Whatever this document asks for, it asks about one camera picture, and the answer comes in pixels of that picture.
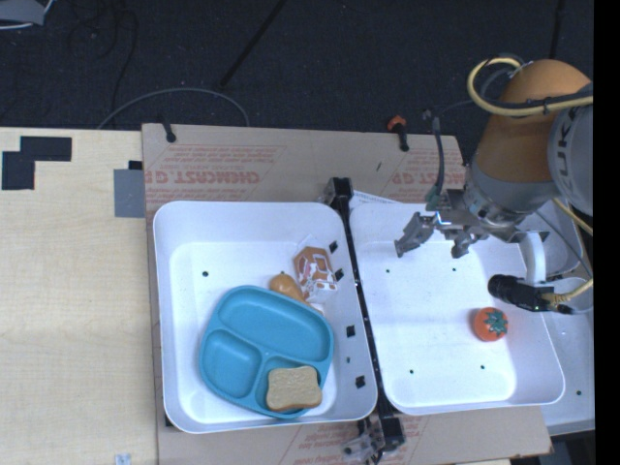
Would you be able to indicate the thin black rod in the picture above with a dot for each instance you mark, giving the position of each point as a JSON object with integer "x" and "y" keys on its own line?
{"x": 361, "y": 298}

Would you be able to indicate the orange toy tomato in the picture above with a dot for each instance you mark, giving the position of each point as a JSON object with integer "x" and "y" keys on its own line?
{"x": 490, "y": 324}

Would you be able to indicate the white plastic tray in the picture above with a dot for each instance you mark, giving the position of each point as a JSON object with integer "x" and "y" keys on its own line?
{"x": 426, "y": 318}
{"x": 194, "y": 240}

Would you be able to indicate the brown cardboard board red print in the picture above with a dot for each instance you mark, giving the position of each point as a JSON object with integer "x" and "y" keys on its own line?
{"x": 290, "y": 172}

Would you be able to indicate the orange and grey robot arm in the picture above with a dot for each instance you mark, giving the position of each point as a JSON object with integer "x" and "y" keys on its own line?
{"x": 523, "y": 129}

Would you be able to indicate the orange toy chicken drumstick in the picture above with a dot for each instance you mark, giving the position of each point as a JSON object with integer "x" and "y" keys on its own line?
{"x": 287, "y": 286}

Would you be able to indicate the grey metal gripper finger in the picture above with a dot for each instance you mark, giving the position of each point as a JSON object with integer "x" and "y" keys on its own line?
{"x": 461, "y": 246}
{"x": 412, "y": 235}

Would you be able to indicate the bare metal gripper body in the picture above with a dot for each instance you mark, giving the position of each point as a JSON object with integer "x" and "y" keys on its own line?
{"x": 472, "y": 216}

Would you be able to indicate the tan toy bread slice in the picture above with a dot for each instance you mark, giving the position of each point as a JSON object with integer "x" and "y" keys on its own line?
{"x": 293, "y": 388}

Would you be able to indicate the black cylinder on white bracket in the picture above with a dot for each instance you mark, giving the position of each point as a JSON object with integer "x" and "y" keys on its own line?
{"x": 525, "y": 284}

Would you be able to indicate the blue divided plate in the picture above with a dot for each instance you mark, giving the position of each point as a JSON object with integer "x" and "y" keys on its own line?
{"x": 257, "y": 327}

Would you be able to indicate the orange and white carton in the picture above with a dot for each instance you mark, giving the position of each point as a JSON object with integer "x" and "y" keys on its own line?
{"x": 315, "y": 269}

